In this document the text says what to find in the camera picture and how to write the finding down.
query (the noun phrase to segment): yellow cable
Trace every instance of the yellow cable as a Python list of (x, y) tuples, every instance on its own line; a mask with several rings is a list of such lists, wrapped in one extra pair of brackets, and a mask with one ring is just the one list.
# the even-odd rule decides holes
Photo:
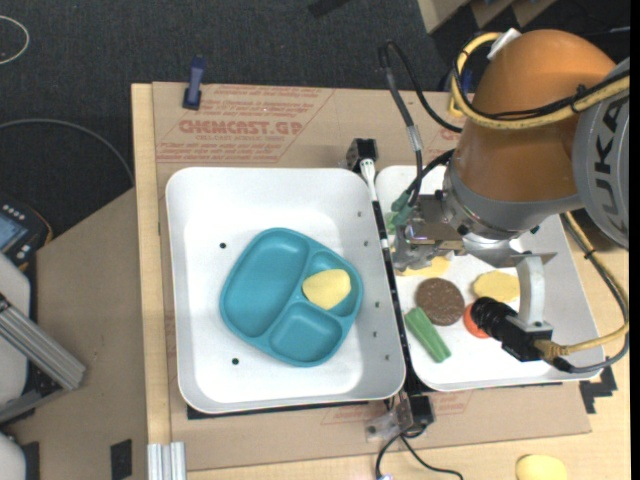
[[(462, 73), (462, 70), (467, 62), (467, 59), (471, 54), (479, 47), (493, 43), (501, 36), (498, 32), (489, 32), (482, 34), (475, 39), (472, 39), (465, 48), (458, 54), (456, 59), (456, 69), (458, 73)], [(465, 101), (462, 90), (459, 87), (457, 80), (452, 81), (451, 84), (451, 96), (460, 109), (460, 111), (466, 115), (473, 122), (485, 128), (503, 129), (503, 130), (522, 130), (525, 128), (534, 128), (537, 126), (543, 126), (550, 123), (555, 123), (563, 119), (567, 119), (577, 112), (582, 112), (587, 108), (596, 105), (597, 103), (609, 98), (615, 94), (619, 94), (625, 90), (629, 90), (631, 84), (631, 77), (626, 76), (615, 82), (612, 82), (598, 91), (584, 97), (576, 99), (573, 105), (566, 105), (550, 114), (538, 117), (525, 117), (522, 119), (504, 120), (504, 119), (492, 119), (478, 114), (473, 108), (471, 108)]]
[[(605, 273), (605, 275), (609, 278), (611, 283), (614, 285), (616, 291), (622, 297), (626, 307), (629, 307), (629, 296), (626, 294), (622, 286), (620, 286), (620, 283), (618, 282), (618, 280), (611, 274), (607, 266), (604, 263), (602, 263), (599, 256), (595, 252), (593, 245), (591, 244), (587, 236), (582, 231), (582, 228), (580, 228), (579, 224), (573, 218), (573, 215), (567, 212), (564, 214), (564, 216), (567, 220), (567, 223), (571, 227), (571, 230), (576, 234), (577, 240), (581, 242), (581, 244), (586, 250), (592, 251), (590, 253), (591, 261), (593, 261), (593, 263), (597, 264), (598, 267), (602, 269), (602, 271)], [(576, 343), (575, 345), (559, 345), (557, 343), (554, 343), (551, 340), (538, 340), (534, 343), (534, 346), (543, 353), (544, 359), (549, 361), (559, 356), (568, 356), (580, 350), (587, 350), (600, 345), (604, 345), (605, 343), (609, 343), (610, 341), (613, 341), (615, 339), (623, 338), (628, 332), (629, 332), (629, 320), (627, 318), (627, 321), (618, 330), (612, 333), (609, 333), (605, 336), (601, 336), (599, 338), (594, 338), (591, 340), (583, 341), (581, 343)]]

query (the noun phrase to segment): blue clip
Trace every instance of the blue clip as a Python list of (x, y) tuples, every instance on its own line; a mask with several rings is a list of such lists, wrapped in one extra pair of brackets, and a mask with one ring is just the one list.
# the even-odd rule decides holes
[(189, 75), (189, 87), (184, 91), (184, 99), (182, 107), (190, 110), (198, 110), (200, 108), (200, 97), (202, 91), (200, 84), (204, 75), (205, 62), (204, 57), (196, 55), (191, 61), (191, 73)]

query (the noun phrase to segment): black floor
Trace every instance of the black floor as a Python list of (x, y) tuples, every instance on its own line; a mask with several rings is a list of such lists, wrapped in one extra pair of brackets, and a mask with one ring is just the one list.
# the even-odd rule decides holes
[[(31, 43), (0, 64), (0, 192), (33, 206), (60, 234), (126, 191), (115, 155), (91, 136), (56, 125), (2, 129), (28, 118), (69, 121), (104, 137), (133, 168), (130, 85), (185, 81), (194, 54), (205, 83), (383, 89), (376, 48), (394, 39), (438, 90), (477, 27), (461, 9), (426, 33), (416, 0), (0, 0)], [(630, 54), (630, 0), (560, 0), (524, 30), (558, 28), (592, 39), (614, 60)], [(506, 11), (487, 29), (517, 23)], [(20, 49), (0, 20), (0, 63)], [(409, 88), (400, 76), (402, 88)]]

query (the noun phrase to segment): brown cookie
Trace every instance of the brown cookie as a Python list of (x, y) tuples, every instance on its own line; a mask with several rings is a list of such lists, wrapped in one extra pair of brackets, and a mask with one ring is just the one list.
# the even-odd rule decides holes
[(434, 325), (453, 325), (464, 313), (464, 298), (451, 281), (438, 277), (422, 281), (415, 302)]

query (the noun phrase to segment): teal divided plate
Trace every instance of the teal divided plate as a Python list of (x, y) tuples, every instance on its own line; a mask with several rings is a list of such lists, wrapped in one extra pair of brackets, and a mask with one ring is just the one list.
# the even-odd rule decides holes
[[(342, 269), (351, 291), (329, 310), (311, 303), (302, 282)], [(344, 258), (286, 228), (258, 234), (231, 269), (220, 296), (229, 329), (263, 352), (295, 366), (327, 361), (347, 337), (362, 302), (360, 276)]]

